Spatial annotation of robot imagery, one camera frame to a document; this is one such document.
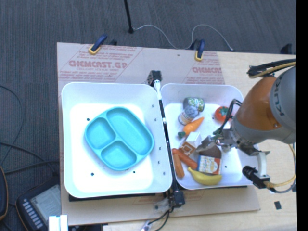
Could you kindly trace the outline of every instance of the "carrot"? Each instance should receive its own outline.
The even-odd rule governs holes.
[[[174,168],[175,168],[175,172],[177,176],[179,178],[183,178],[185,176],[185,173],[184,173],[184,169],[183,169],[183,166],[182,166],[182,163],[180,161],[178,154],[173,155],[173,161],[174,161]]]
[[[198,129],[198,127],[201,125],[203,120],[204,120],[204,117],[202,116],[202,117],[186,124],[183,128],[183,132],[178,132],[178,136],[180,138],[183,138],[184,136],[189,135],[190,132],[195,132]]]
[[[197,162],[193,161],[189,156],[185,155],[183,152],[179,151],[176,148],[172,149],[172,154],[174,155],[178,155],[180,160],[186,164],[187,166],[191,167],[192,169],[197,169],[198,164]]]

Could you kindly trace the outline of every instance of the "banana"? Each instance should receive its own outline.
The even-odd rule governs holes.
[[[194,180],[202,185],[217,185],[222,175],[206,175],[205,173],[193,170],[191,167],[188,167],[188,171],[192,174]]]

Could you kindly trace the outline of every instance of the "blue clamp handle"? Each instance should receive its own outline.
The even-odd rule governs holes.
[[[200,40],[199,47],[198,47],[196,54],[194,56],[196,61],[199,61],[199,62],[202,61],[204,47],[205,47],[205,40],[202,39],[202,40]]]
[[[104,44],[104,41],[107,39],[107,34],[101,35],[101,37],[89,48],[89,52],[92,55],[95,55],[100,50],[100,45]]]

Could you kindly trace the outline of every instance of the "table surface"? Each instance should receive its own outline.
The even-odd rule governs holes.
[[[225,84],[239,89],[244,97],[260,80],[250,79],[247,76],[246,72],[250,65],[296,58],[294,55],[237,52],[217,52],[217,55]],[[288,145],[266,140],[258,144],[258,147],[261,151],[270,151],[267,155],[267,174],[270,175],[272,182],[285,182],[293,176],[293,155]],[[288,187],[279,187],[278,190],[285,190]],[[296,191],[279,194],[267,189],[256,189],[256,193],[260,210],[169,218],[162,230],[297,230]],[[152,230],[159,228],[163,221],[156,222]],[[144,223],[144,220],[108,223],[103,226],[103,231],[138,231]]]

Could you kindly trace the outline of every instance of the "white cable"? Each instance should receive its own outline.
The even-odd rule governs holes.
[[[199,27],[199,26],[206,26],[206,27],[209,27],[209,28],[213,29],[215,32],[217,32],[217,33],[222,37],[222,39],[225,41],[225,43],[226,43],[227,46],[229,47],[230,51],[234,51],[233,48],[229,45],[229,43],[227,42],[227,40],[223,37],[223,35],[222,35],[220,32],[218,32],[215,28],[213,28],[213,27],[211,27],[211,26],[209,26],[209,25],[206,25],[206,24],[199,24],[199,25],[196,25],[196,26],[193,28],[193,30],[192,30],[192,41],[191,41],[190,45],[189,45],[188,47],[184,48],[184,49],[180,49],[180,48],[177,48],[176,46],[174,46],[174,45],[170,42],[170,40],[168,39],[167,35],[166,35],[160,28],[158,28],[158,27],[156,27],[156,26],[154,26],[154,25],[146,24],[146,25],[140,26],[140,27],[138,27],[138,28],[133,28],[133,29],[137,31],[137,30],[140,30],[140,29],[142,29],[142,28],[144,28],[144,27],[146,27],[146,26],[154,27],[154,28],[156,28],[158,31],[160,31],[160,32],[165,36],[165,38],[167,39],[167,41],[169,42],[169,44],[170,44],[173,48],[175,48],[175,49],[177,49],[177,50],[187,50],[188,48],[190,48],[190,46],[191,46],[192,43],[193,43],[193,33],[194,33],[195,29],[196,29],[197,27]]]

